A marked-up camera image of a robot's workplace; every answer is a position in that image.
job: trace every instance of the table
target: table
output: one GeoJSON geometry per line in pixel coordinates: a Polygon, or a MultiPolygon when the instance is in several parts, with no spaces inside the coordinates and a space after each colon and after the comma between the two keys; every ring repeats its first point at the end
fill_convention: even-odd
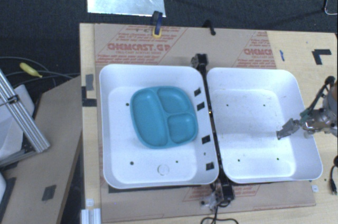
{"type": "Polygon", "coordinates": [[[80,92],[77,77],[42,95],[35,122],[51,147],[3,172],[14,187],[2,224],[60,223],[81,149],[80,92]]]}
{"type": "MultiPolygon", "coordinates": [[[[101,203],[102,197],[100,193],[97,108],[95,105],[91,105],[97,98],[95,63],[101,63],[102,61],[101,58],[97,56],[98,54],[95,54],[94,43],[99,40],[108,43],[112,37],[109,33],[106,33],[107,31],[115,35],[113,39],[117,40],[118,35],[122,34],[121,32],[126,32],[131,29],[144,29],[147,33],[149,27],[123,25],[107,25],[107,27],[105,27],[104,25],[99,26],[94,24],[80,25],[81,85],[82,89],[88,88],[88,86],[90,87],[90,89],[84,90],[87,104],[85,104],[82,109],[84,187],[87,210],[99,209],[104,205],[101,203]]],[[[153,57],[150,63],[189,65],[190,58],[194,56],[195,53],[207,53],[210,68],[215,66],[240,67],[248,66],[249,63],[258,62],[258,64],[256,64],[258,67],[284,69],[296,77],[305,106],[308,106],[312,102],[325,78],[329,75],[336,76],[337,73],[337,38],[334,34],[216,29],[217,35],[213,38],[208,29],[173,29],[170,27],[163,29],[176,31],[177,34],[173,35],[172,39],[167,39],[170,52],[160,53],[159,57],[153,57]],[[260,43],[255,42],[253,37],[259,36],[267,38],[269,45],[263,47],[266,40],[260,43]],[[242,49],[239,55],[237,54],[237,56],[233,58],[232,56],[236,55],[236,53],[233,54],[232,49],[226,49],[225,47],[240,45],[238,43],[241,43],[244,49],[242,49]],[[256,49],[266,50],[265,55],[267,56],[267,60],[265,62],[262,59],[258,61],[257,59],[253,59],[253,62],[247,59],[247,56],[257,58],[257,55],[260,54],[259,51],[255,51],[255,48],[253,48],[255,44],[258,46],[256,49]],[[330,50],[331,55],[320,55],[320,61],[317,59],[316,62],[314,56],[318,56],[317,53],[320,53],[320,50],[330,50]],[[227,54],[228,62],[222,58],[224,54],[227,54]]],[[[119,55],[116,55],[113,60],[118,60],[118,58],[119,55]]],[[[128,56],[123,55],[123,59],[126,60],[127,63],[130,63],[128,56]]],[[[317,186],[319,189],[318,192],[314,193],[316,206],[227,213],[224,215],[220,214],[219,217],[235,218],[240,223],[334,223],[334,219],[338,219],[338,212],[335,209],[338,204],[338,199],[331,194],[327,179],[330,168],[333,165],[332,161],[337,154],[337,140],[333,135],[325,135],[323,133],[316,134],[315,139],[323,163],[323,175],[312,182],[312,185],[317,186]]],[[[201,216],[194,216],[153,219],[142,220],[137,223],[197,223],[201,218],[201,216]]]]}

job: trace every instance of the black bracket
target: black bracket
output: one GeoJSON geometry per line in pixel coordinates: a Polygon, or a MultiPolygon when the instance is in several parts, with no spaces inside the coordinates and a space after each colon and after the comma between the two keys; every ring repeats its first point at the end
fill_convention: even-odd
{"type": "Polygon", "coordinates": [[[208,28],[210,28],[211,35],[212,36],[216,35],[216,31],[215,31],[215,29],[213,27],[213,24],[212,24],[211,20],[209,20],[209,19],[205,20],[205,22],[204,22],[204,24],[203,24],[202,27],[208,27],[208,28]]]}
{"type": "Polygon", "coordinates": [[[232,189],[232,182],[229,180],[229,178],[226,176],[226,174],[223,170],[221,152],[220,152],[219,143],[218,143],[218,139],[217,139],[215,122],[214,122],[214,119],[213,119],[212,107],[211,107],[211,102],[210,102],[208,82],[206,80],[206,66],[208,65],[208,63],[209,62],[208,62],[207,54],[196,54],[191,59],[191,66],[193,68],[197,69],[197,71],[201,73],[202,78],[203,78],[206,101],[208,103],[208,109],[209,109],[209,115],[210,115],[212,134],[213,134],[213,139],[214,139],[214,142],[215,142],[217,160],[218,160],[218,165],[219,165],[219,170],[220,170],[218,178],[221,182],[224,201],[230,202],[234,199],[234,192],[233,192],[233,189],[232,189]]]}
{"type": "Polygon", "coordinates": [[[0,107],[1,106],[4,106],[4,105],[6,105],[6,104],[13,104],[13,103],[16,103],[16,102],[18,102],[20,99],[19,99],[19,96],[18,95],[13,95],[13,96],[11,96],[11,97],[9,97],[8,99],[7,99],[7,101],[5,101],[4,103],[2,103],[1,105],[0,105],[0,107]]]}
{"type": "Polygon", "coordinates": [[[81,87],[82,91],[82,106],[83,107],[97,107],[97,100],[87,98],[87,89],[85,86],[81,87]]]}

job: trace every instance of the black tape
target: black tape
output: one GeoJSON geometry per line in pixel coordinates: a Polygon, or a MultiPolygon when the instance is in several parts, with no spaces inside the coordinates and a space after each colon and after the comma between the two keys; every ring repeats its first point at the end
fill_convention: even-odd
{"type": "Polygon", "coordinates": [[[204,102],[201,102],[200,104],[197,105],[197,111],[201,110],[202,108],[205,108],[204,102]]]}
{"type": "Polygon", "coordinates": [[[96,99],[87,98],[87,89],[85,86],[82,86],[82,106],[83,107],[97,107],[96,99]]]}
{"type": "Polygon", "coordinates": [[[315,59],[316,65],[322,65],[321,55],[332,55],[330,49],[315,49],[312,51],[313,58],[315,59]]]}
{"type": "Polygon", "coordinates": [[[48,200],[53,199],[56,188],[57,188],[56,184],[51,185],[51,186],[47,186],[44,189],[43,196],[42,196],[42,201],[48,201],[48,200]]]}
{"type": "Polygon", "coordinates": [[[195,96],[199,95],[201,93],[201,89],[198,88],[196,91],[194,91],[195,96]]]}
{"type": "Polygon", "coordinates": [[[211,140],[210,135],[205,136],[205,137],[202,138],[202,144],[205,144],[205,143],[209,142],[210,140],[211,140]]]}
{"type": "Polygon", "coordinates": [[[94,75],[93,74],[87,74],[86,75],[86,90],[87,91],[93,91],[94,90],[94,75]]]}
{"type": "Polygon", "coordinates": [[[213,162],[210,162],[210,163],[207,163],[205,165],[205,169],[208,171],[208,170],[213,170],[215,168],[213,162]]]}
{"type": "Polygon", "coordinates": [[[17,167],[18,163],[19,163],[19,161],[16,161],[16,162],[14,162],[12,164],[4,166],[4,167],[0,168],[0,171],[7,171],[7,170],[10,170],[10,169],[13,169],[13,168],[17,167]]]}

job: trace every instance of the blue divided plate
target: blue divided plate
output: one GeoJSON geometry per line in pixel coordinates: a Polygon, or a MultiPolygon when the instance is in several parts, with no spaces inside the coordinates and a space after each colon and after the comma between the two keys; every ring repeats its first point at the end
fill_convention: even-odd
{"type": "Polygon", "coordinates": [[[130,101],[134,129],[150,148],[169,148],[196,138],[198,124],[186,93],[170,86],[137,91],[130,101]]]}

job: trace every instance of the metal frame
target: metal frame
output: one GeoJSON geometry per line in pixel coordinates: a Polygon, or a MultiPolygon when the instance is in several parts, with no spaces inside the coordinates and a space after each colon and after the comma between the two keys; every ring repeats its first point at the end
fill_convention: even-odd
{"type": "Polygon", "coordinates": [[[213,119],[213,113],[212,113],[212,106],[210,101],[210,95],[209,95],[209,89],[208,89],[208,82],[206,80],[206,66],[209,64],[208,56],[207,54],[196,54],[191,59],[191,67],[197,69],[198,72],[202,75],[203,83],[204,83],[204,90],[206,95],[206,100],[208,102],[208,110],[209,110],[209,116],[210,116],[210,122],[211,122],[211,128],[212,128],[212,134],[213,139],[215,142],[215,148],[217,152],[217,158],[218,158],[218,165],[219,165],[219,176],[218,179],[215,182],[215,185],[211,185],[212,188],[214,188],[214,192],[219,188],[219,194],[216,193],[216,204],[219,205],[224,202],[227,202],[228,204],[234,200],[234,191],[232,188],[232,182],[229,180],[227,175],[224,172],[223,165],[222,165],[222,158],[221,158],[221,152],[218,145],[218,138],[216,133],[216,127],[215,122],[213,119]]]}
{"type": "MultiPolygon", "coordinates": [[[[42,153],[50,147],[49,142],[37,128],[33,118],[29,115],[28,111],[21,103],[18,95],[16,95],[14,89],[6,79],[1,69],[0,99],[3,100],[4,103],[2,105],[5,105],[8,108],[36,153],[42,153]]],[[[34,152],[25,153],[24,150],[21,150],[1,161],[0,166],[14,163],[32,154],[34,154],[34,152]]]]}

